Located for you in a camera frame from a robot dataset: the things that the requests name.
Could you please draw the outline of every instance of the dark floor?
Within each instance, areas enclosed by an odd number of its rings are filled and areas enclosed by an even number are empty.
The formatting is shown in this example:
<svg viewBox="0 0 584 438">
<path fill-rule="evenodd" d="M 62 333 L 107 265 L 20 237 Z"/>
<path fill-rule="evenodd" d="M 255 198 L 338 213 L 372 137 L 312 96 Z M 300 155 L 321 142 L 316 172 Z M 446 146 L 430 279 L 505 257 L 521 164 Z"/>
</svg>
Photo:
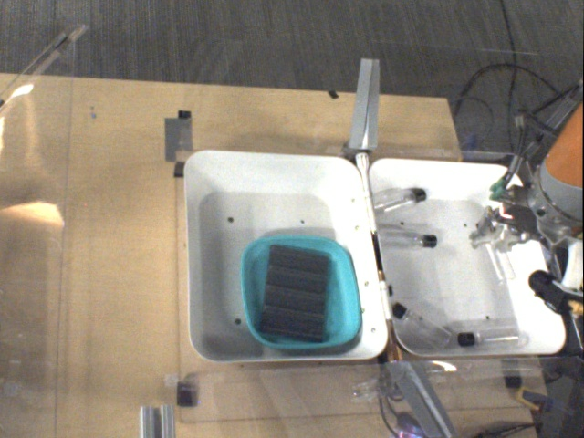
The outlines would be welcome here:
<svg viewBox="0 0 584 438">
<path fill-rule="evenodd" d="M 556 89 L 577 83 L 583 0 L 503 1 L 515 57 L 499 0 L 0 0 L 0 71 L 23 69 L 84 23 L 82 77 L 354 90 L 359 59 L 375 57 L 382 92 L 452 102 L 490 64 L 515 62 Z M 510 148 L 512 74 L 488 70 L 466 93 L 456 117 L 465 148 Z M 553 93 L 519 70 L 512 108 Z"/>
</svg>

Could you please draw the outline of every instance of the wooden table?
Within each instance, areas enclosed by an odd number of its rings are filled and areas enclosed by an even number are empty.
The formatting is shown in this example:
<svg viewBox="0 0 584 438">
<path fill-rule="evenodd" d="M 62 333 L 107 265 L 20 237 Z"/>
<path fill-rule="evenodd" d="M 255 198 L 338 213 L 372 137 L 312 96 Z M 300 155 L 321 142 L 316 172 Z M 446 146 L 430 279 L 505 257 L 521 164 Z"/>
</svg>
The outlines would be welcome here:
<svg viewBox="0 0 584 438">
<path fill-rule="evenodd" d="M 10 78 L 0 76 L 0 86 Z M 261 420 L 237 420 L 257 412 L 242 412 L 245 396 L 257 391 L 254 378 L 263 375 L 264 385 L 284 394 L 278 397 L 293 396 L 297 371 L 278 382 L 254 367 L 218 367 L 190 346 L 179 309 L 187 287 L 182 184 L 173 178 L 174 164 L 164 160 L 164 119 L 178 110 L 193 114 L 196 150 L 337 155 L 349 137 L 354 94 L 332 99 L 318 91 L 84 78 L 45 78 L 43 86 L 53 95 L 55 89 L 70 93 L 72 106 L 68 164 L 61 164 L 68 165 L 68 177 L 58 324 L 48 323 L 57 332 L 47 334 L 58 347 L 57 436 L 137 436 L 140 407 L 174 403 L 176 379 L 192 370 L 216 391 L 223 388 L 218 398 L 231 401 L 210 409 L 207 419 L 215 420 L 207 422 L 191 422 L 196 412 L 186 411 L 177 421 L 179 437 L 384 436 L 376 405 L 347 398 L 325 397 L 339 403 L 326 415 L 307 409 L 302 398 L 286 404 L 272 393 L 271 409 L 256 414 Z M 38 93 L 35 121 L 52 115 L 42 98 Z M 381 96 L 379 125 L 378 156 L 429 150 L 460 156 L 445 99 Z M 46 271 L 32 265 L 35 270 Z M 314 384 L 322 386 L 313 391 L 340 395 L 376 368 L 316 369 Z M 331 381 L 336 389 L 327 390 Z M 458 386 L 447 392 L 459 398 L 453 399 L 454 422 L 491 422 L 487 398 L 470 401 L 475 394 Z M 504 390 L 487 390 L 500 396 L 498 420 L 530 420 Z"/>
</svg>

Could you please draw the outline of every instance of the gray carpet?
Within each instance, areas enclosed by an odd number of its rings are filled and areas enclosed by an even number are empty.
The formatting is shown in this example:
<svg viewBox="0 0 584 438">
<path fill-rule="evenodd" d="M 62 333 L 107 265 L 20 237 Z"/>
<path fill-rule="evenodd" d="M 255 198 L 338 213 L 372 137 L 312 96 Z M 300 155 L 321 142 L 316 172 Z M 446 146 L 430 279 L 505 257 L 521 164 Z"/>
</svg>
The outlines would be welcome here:
<svg viewBox="0 0 584 438">
<path fill-rule="evenodd" d="M 84 23 L 81 77 L 354 90 L 359 59 L 381 91 L 453 104 L 480 67 L 511 63 L 498 0 L 0 0 L 0 71 L 17 72 Z M 505 0 L 516 62 L 558 89 L 582 77 L 583 0 Z M 512 69 L 485 73 L 456 116 L 465 148 L 506 151 Z M 517 73 L 513 109 L 553 91 Z"/>
</svg>

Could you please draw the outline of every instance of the teal bowl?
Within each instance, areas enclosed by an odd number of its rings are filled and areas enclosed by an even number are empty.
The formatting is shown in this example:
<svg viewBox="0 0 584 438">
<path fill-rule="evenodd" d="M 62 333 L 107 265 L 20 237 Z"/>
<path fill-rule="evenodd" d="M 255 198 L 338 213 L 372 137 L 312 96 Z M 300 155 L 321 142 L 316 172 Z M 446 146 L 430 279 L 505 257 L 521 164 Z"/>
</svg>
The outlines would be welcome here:
<svg viewBox="0 0 584 438">
<path fill-rule="evenodd" d="M 329 257 L 330 269 L 322 342 L 310 342 L 259 332 L 271 245 L 316 250 Z M 337 347 L 352 341 L 360 331 L 361 307 L 355 270 L 349 252 L 334 240 L 312 235 L 277 235 L 255 240 L 247 246 L 242 255 L 241 288 L 247 326 L 259 342 L 270 348 Z"/>
</svg>

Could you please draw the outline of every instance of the white plastic tray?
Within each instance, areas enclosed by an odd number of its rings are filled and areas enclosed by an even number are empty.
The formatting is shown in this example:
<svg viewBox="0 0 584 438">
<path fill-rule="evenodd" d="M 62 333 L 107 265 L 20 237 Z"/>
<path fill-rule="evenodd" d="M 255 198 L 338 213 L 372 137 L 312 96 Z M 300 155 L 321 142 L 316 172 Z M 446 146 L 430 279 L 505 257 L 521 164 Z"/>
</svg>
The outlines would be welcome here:
<svg viewBox="0 0 584 438">
<path fill-rule="evenodd" d="M 497 165 L 382 159 L 372 164 L 370 182 L 374 193 L 390 188 L 423 188 L 427 200 L 389 213 L 388 224 L 436 234 L 434 249 L 381 248 L 386 278 L 392 285 L 392 303 L 458 331 L 485 330 L 516 323 L 518 343 L 488 347 L 420 349 L 415 339 L 396 334 L 403 347 L 421 356 L 493 356 L 553 354 L 565 343 L 562 319 L 534 297 L 528 278 L 546 269 L 541 246 L 536 242 L 515 245 L 508 254 L 515 277 L 499 282 L 486 248 L 473 249 L 469 234 L 482 216 L 489 186 L 504 173 Z"/>
<path fill-rule="evenodd" d="M 365 360 L 388 333 L 357 169 L 340 158 L 201 151 L 186 163 L 190 336 L 215 361 Z M 245 325 L 240 260 L 259 237 L 320 235 L 349 250 L 363 309 L 348 346 L 310 352 L 270 349 Z"/>
</svg>

